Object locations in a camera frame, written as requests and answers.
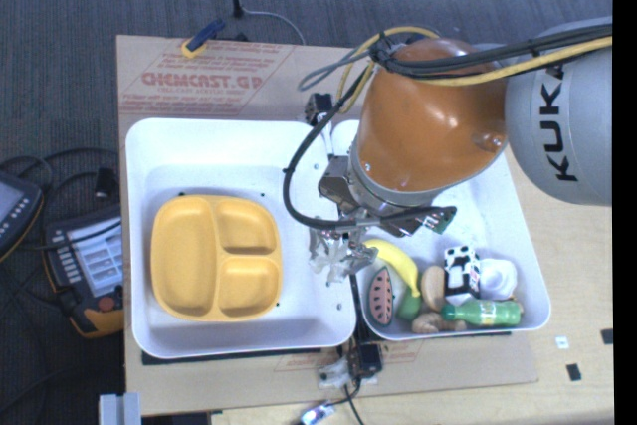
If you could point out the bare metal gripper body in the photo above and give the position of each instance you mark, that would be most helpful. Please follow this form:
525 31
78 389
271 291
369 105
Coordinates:
338 186

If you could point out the brown cardboard board red print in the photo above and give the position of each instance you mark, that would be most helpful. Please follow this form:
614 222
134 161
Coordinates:
199 79

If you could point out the yellow divided plate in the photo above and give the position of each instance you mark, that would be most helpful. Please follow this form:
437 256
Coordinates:
184 259

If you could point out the tan toy pastry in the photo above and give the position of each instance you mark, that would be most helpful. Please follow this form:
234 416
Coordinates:
433 323

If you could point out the white plastic cup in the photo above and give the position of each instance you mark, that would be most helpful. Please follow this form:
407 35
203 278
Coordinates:
498 278

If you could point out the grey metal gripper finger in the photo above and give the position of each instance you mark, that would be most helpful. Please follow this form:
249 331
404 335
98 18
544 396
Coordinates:
323 251
359 259

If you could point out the green toy fruit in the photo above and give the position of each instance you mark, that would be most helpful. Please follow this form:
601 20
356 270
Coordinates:
409 307

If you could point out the tan bread bun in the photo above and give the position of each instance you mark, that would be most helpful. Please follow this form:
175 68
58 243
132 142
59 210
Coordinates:
432 288

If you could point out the green bottle yellow label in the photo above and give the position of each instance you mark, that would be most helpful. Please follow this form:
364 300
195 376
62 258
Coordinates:
483 312

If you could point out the red watermelon slice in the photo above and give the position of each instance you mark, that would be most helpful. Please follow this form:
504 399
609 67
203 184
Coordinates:
381 296

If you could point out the yellow banana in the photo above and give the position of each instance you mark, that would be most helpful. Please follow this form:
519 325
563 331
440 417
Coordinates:
400 261

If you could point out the black and white carton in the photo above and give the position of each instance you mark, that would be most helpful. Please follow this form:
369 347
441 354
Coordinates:
462 276

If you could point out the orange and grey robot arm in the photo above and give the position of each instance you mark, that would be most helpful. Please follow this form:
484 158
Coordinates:
428 129

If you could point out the white plastic tray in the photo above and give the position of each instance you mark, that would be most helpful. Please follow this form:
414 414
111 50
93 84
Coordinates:
502 234
298 303

